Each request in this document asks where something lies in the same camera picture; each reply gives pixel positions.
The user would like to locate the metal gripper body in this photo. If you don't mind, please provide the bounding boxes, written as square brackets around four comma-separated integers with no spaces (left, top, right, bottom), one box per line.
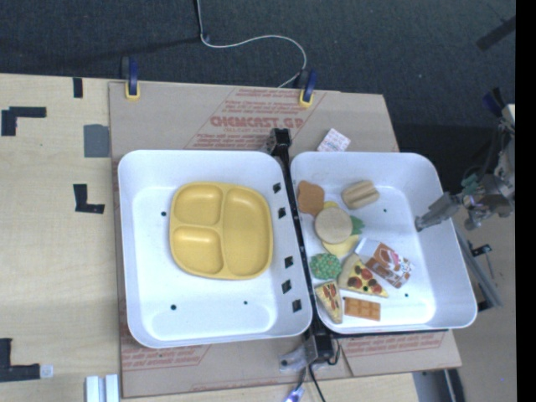
[460,173,516,231]

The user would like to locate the brown cardboard board red print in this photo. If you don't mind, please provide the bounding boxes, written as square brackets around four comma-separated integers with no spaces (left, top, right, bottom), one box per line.
[107,80,463,399]

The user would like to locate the large pizza slice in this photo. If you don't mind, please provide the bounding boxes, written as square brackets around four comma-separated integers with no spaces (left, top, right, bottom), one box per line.
[337,252,389,299]

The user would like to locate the round beige biscuit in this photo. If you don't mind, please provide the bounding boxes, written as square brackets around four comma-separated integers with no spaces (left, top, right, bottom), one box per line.
[313,206,354,245]

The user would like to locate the white plastic tray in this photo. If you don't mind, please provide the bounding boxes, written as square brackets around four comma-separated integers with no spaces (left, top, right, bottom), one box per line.
[289,151,479,336]
[116,148,314,349]

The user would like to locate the orange toast slice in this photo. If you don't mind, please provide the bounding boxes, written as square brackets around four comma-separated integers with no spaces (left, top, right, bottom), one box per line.
[296,179,326,218]

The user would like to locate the green grapes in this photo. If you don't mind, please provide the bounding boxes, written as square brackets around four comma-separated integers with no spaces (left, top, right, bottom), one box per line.
[308,252,343,281]

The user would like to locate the yellow divided plate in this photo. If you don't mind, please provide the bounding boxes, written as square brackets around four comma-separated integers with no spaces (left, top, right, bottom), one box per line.
[168,181,275,281]

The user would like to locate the thin black rod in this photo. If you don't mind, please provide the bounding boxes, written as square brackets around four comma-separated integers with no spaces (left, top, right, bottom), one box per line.
[277,142,321,335]

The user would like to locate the white packet with red print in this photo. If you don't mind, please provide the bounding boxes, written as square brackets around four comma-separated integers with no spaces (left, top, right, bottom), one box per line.
[316,127,353,153]

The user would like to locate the orange square waffle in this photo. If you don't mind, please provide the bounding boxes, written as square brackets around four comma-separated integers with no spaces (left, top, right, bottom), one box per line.
[343,296,383,322]

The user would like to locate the beige hot dog bun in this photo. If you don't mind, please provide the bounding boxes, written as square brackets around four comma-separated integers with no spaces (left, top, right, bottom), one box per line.
[340,179,381,210]

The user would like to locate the black block with thin wires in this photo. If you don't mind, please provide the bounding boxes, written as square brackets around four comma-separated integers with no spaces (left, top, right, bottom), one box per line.
[262,127,292,157]
[304,332,337,363]

